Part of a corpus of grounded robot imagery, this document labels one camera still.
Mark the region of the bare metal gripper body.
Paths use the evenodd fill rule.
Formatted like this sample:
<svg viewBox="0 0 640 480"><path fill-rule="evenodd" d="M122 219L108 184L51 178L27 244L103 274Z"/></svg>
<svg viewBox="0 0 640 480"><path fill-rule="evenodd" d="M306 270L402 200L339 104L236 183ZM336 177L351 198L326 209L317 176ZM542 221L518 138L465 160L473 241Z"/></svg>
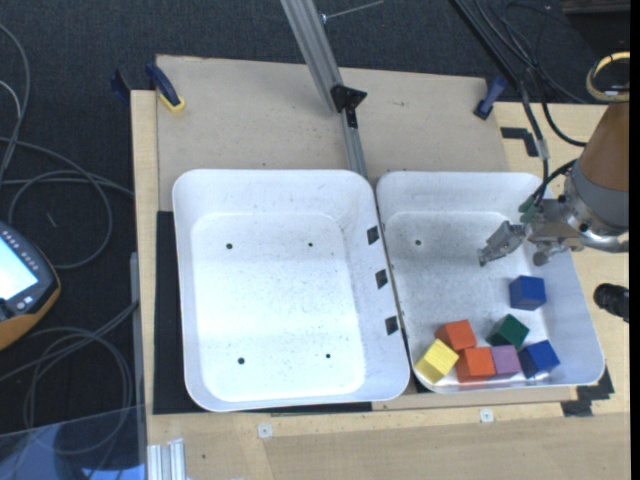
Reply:
<svg viewBox="0 0 640 480"><path fill-rule="evenodd" d="M623 192L590 181L566 181L563 194L542 201L526 234L544 252L622 252Z"/></svg>

